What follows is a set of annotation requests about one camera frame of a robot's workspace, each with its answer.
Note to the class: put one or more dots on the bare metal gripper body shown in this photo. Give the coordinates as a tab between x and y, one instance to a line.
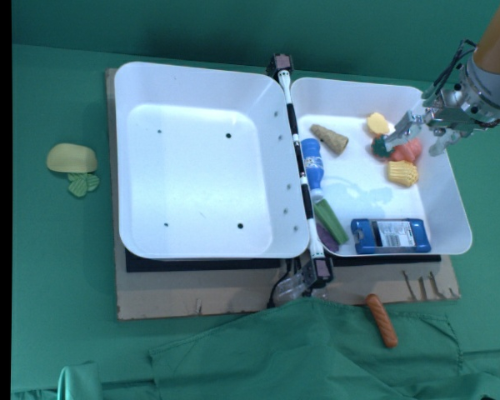
454	117

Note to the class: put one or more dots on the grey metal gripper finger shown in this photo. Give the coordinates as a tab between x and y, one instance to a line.
406	128
443	142

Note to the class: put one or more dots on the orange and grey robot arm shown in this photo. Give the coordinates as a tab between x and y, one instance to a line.
498	44

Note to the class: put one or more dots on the orange carrot with green top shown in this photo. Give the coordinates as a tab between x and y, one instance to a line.
406	152

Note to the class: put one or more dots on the yellow toy food piece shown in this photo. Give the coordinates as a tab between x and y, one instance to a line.
377	123

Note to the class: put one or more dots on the yellow toy corn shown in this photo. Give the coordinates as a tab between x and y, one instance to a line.
402	174

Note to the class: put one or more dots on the brown waffle cone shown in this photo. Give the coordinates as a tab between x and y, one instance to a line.
331	138

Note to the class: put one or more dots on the white plastic tray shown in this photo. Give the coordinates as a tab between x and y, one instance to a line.
366	206
191	173

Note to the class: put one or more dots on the blue and white bottle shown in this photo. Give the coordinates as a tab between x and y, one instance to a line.
312	165

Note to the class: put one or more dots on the blue packet with white label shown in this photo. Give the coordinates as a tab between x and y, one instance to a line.
389	236

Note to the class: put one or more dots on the black and white thin rod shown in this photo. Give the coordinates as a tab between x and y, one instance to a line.
293	123

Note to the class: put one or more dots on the green toy vegetable stalk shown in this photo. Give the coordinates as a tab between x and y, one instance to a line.
331	222

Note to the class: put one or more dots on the purple toy vegetable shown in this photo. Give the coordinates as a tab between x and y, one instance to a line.
328	241

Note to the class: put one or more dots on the orange sausage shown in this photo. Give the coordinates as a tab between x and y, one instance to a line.
382	321

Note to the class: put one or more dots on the green cloth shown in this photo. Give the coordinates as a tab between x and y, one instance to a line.
316	356

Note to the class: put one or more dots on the brown cardboard board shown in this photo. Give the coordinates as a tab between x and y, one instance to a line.
191	290

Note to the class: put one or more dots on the green ridged pickle slice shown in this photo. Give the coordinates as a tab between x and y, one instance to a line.
93	182
73	176
77	188

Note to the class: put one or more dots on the yellow toy bread slice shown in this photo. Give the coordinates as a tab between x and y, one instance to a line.
71	157

